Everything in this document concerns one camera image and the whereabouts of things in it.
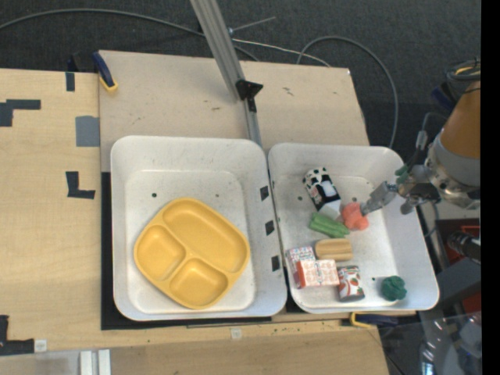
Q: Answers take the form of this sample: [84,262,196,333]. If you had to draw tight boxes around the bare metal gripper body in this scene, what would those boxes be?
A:
[397,162,482,210]

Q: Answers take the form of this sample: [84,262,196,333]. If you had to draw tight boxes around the pink lumpy toy food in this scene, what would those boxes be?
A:
[341,202,370,232]

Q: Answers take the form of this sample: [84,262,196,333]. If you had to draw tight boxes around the white plastic tray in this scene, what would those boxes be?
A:
[267,142,441,315]
[109,134,288,322]

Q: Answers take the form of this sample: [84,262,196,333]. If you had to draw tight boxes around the black and white cow-print carton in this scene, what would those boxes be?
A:
[302,166,342,220]

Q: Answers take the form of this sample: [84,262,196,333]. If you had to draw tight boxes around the green toy beans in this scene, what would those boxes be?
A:
[309,211,351,239]

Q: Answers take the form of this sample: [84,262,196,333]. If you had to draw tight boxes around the tan toy bread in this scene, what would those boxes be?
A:
[314,237,354,263]

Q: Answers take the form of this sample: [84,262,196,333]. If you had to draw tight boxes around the green broccoli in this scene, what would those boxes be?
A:
[380,274,409,302]

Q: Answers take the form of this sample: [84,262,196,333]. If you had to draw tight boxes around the orange and white carton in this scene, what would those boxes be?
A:
[295,259,341,289]

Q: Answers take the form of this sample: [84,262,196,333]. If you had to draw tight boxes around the white carton with colourful print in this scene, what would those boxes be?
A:
[285,245,317,290]

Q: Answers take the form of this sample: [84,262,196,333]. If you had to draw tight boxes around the thin rod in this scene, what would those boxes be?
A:
[244,98,264,148]

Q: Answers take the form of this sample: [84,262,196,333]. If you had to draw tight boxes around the yellow divided plate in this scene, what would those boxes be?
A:
[133,197,252,311]

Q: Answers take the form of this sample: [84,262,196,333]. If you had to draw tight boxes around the pale wood board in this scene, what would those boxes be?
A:
[98,49,417,324]

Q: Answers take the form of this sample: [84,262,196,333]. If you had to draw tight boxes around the black cylinder on white bracket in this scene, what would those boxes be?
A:
[446,230,482,265]

